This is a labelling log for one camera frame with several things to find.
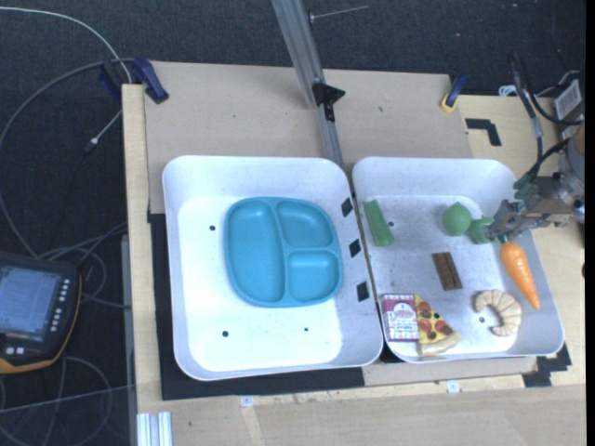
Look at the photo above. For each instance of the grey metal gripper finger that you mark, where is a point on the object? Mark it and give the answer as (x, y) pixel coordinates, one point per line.
(510, 214)
(504, 234)

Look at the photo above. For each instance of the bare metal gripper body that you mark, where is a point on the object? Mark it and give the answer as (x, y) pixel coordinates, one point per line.
(551, 205)

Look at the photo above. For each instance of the green broccoli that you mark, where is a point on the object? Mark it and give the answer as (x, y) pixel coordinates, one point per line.
(456, 219)

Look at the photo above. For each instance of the orange carrot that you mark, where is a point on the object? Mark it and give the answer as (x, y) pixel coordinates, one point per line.
(519, 270)

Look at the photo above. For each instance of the brown chocolate bar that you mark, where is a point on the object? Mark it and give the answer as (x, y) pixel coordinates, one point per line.
(447, 271)

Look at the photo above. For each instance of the beige croissant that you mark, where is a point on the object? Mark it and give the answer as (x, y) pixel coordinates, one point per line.
(504, 307)

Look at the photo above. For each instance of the white plastic tray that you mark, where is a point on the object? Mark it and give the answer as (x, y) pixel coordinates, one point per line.
(418, 267)
(260, 342)

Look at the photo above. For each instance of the pizza slice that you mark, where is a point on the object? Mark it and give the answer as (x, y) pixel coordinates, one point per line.
(432, 325)

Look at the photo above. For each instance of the green celery stick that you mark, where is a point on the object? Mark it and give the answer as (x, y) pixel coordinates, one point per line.
(379, 223)

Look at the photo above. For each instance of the red and white carton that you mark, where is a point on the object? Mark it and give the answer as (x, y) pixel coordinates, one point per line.
(399, 318)

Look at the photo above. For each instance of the blue divided plate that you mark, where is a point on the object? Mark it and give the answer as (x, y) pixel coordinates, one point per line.
(283, 253)

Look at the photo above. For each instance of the brown cardboard board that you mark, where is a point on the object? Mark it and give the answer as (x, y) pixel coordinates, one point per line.
(260, 119)

